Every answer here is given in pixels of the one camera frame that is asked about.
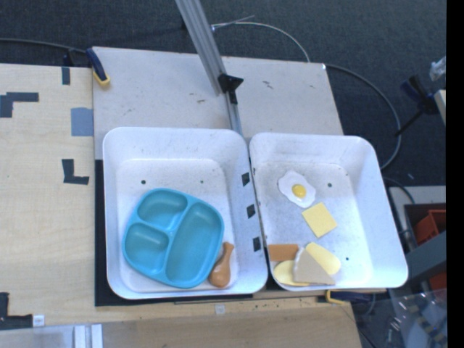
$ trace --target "brown rectangle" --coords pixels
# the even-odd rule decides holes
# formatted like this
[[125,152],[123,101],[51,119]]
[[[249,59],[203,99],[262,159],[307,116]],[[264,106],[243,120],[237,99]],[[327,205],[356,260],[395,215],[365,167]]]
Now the brown rectangle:
[[269,259],[272,262],[283,262],[294,260],[298,252],[297,244],[274,244],[268,245]]

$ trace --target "egg yolk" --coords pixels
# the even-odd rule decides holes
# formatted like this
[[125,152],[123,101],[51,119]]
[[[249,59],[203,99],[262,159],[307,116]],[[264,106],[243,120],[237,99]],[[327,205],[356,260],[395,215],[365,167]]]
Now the egg yolk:
[[295,184],[293,187],[291,187],[291,191],[299,199],[302,199],[306,196],[306,188],[301,184]]

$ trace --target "white plastic tray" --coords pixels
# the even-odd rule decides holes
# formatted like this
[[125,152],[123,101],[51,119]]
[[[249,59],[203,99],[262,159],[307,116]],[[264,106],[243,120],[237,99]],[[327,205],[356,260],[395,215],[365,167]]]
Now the white plastic tray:
[[[259,133],[250,141],[253,179],[267,244],[310,242],[341,261],[333,286],[287,286],[296,290],[394,288],[407,279],[407,263],[373,147],[356,136]],[[319,239],[302,208],[279,190],[287,170],[316,188],[338,226]],[[276,266],[270,262],[270,268]]]
[[[232,130],[121,127],[103,141],[107,277],[126,299],[252,294],[268,277],[262,233],[245,140]],[[249,175],[245,183],[242,175]],[[147,278],[124,259],[121,241],[128,218],[144,193],[170,188],[215,207],[224,220],[224,241],[235,246],[231,282],[208,281],[177,289]],[[255,215],[247,208],[254,205]]]

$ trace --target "blue divided plate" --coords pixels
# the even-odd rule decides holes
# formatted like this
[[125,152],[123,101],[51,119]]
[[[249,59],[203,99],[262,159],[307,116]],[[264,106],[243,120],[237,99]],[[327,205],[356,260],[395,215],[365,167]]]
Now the blue divided plate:
[[210,204],[183,192],[157,188],[129,218],[123,254],[138,272],[182,289],[210,274],[223,242],[224,222]]

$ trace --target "toy fried egg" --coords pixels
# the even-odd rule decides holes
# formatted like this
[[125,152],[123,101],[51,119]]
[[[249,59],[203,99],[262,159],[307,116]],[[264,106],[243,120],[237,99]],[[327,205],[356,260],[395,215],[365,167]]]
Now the toy fried egg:
[[300,207],[309,207],[314,202],[316,190],[311,186],[306,178],[289,170],[282,178],[277,181],[279,191],[294,204]]

